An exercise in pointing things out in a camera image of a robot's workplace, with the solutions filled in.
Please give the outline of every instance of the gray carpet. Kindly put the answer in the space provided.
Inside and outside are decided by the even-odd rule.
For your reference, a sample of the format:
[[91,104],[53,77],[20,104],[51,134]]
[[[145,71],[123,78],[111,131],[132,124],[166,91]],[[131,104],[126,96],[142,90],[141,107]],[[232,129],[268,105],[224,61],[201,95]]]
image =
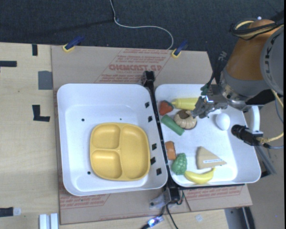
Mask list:
[[[173,48],[208,51],[212,66],[232,52],[230,26],[246,18],[282,19],[284,0],[113,0],[119,23],[170,31]],[[0,42],[167,49],[170,36],[155,28],[126,29],[113,22],[109,0],[0,0]]]

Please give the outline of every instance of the orange toy piece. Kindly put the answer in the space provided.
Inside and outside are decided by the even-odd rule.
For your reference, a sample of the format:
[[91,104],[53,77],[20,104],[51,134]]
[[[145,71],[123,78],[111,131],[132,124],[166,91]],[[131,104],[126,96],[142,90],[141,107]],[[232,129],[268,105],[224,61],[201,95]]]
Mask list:
[[165,143],[168,160],[175,160],[177,158],[174,142],[168,141]]
[[165,115],[173,111],[173,109],[174,109],[174,106],[170,102],[163,100],[160,102],[159,114]]

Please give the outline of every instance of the white egg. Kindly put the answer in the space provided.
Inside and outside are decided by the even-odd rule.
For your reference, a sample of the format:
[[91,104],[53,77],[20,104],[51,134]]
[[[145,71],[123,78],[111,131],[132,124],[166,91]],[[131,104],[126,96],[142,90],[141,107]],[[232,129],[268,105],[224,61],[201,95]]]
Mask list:
[[226,113],[218,114],[216,116],[215,121],[216,121],[217,126],[223,131],[226,131],[227,129],[229,129],[230,117]]

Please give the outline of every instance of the yellow divided plate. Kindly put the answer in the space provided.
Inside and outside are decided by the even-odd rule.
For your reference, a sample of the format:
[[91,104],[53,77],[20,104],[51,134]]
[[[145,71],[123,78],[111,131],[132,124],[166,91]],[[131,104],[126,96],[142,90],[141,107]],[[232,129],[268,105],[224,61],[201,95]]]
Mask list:
[[90,163],[99,177],[134,181],[147,175],[150,152],[146,133],[125,123],[97,125],[90,137]]

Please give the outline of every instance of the blue clamp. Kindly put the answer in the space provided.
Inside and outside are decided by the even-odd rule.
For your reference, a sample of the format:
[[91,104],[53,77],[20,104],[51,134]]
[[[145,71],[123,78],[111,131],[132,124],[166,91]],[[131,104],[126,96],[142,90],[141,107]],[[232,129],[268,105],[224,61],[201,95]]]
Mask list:
[[62,49],[65,52],[71,52],[74,50],[74,46],[80,44],[85,38],[83,36],[77,36],[75,37],[71,42],[69,42],[66,45],[63,45]]
[[181,50],[185,50],[187,48],[187,40],[184,40],[178,48],[172,51],[172,57],[174,59],[180,56]]

